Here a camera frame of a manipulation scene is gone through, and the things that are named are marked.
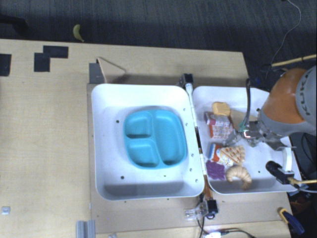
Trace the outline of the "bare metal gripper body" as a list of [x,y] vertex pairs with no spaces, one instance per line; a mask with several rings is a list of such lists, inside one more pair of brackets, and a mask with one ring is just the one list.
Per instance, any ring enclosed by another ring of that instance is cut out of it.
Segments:
[[270,148],[282,148],[282,137],[269,130],[262,121],[249,121],[242,135],[252,147],[262,142]]

